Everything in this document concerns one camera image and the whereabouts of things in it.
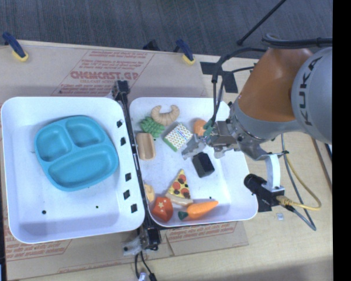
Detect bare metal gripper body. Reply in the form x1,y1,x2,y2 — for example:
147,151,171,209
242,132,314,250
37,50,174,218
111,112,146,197
206,121,244,153

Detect black carton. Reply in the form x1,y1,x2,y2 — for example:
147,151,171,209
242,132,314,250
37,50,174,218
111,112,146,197
191,152,216,179

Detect green and white patterned carton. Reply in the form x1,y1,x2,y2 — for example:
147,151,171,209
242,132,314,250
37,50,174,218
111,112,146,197
163,122,194,153

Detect orange round toy fruit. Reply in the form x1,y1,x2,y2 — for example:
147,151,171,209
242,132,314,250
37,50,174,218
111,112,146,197
192,118,208,137

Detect white plastic tray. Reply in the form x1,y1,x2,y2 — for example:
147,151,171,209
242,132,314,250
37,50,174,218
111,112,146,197
0,96,146,245
129,97,259,228

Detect yellow toy pizza slice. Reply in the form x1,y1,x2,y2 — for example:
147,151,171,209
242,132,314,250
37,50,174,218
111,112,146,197
164,169,194,207

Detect beige toy croissant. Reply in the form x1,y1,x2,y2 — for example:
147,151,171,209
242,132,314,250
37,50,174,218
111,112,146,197
150,104,181,126

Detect green toy grapes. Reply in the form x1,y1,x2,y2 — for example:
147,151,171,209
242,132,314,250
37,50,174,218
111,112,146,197
139,116,166,139

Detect tan toy bread bun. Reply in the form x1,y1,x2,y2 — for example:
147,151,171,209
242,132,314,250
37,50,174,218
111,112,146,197
135,131,157,162

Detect thin black and white rod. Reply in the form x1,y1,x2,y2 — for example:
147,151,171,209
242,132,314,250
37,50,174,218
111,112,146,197
120,97,150,229

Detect orange toy carrot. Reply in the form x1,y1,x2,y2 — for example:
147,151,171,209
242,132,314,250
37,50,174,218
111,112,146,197
177,200,220,222

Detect pale yellow toy food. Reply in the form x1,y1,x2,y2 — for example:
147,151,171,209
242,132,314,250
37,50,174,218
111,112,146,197
143,183,156,204

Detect blue divided plate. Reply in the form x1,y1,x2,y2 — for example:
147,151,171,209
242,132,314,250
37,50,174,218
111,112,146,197
33,115,120,192

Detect brown cardboard board red print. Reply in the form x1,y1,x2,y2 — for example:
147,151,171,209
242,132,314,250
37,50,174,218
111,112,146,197
0,39,250,281

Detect black cylinder on white bracket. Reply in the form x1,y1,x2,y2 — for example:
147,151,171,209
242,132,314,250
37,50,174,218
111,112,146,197
243,152,286,209

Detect black block with thin wires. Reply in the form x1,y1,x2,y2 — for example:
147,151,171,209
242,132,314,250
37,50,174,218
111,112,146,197
112,80,131,102
138,227,163,251

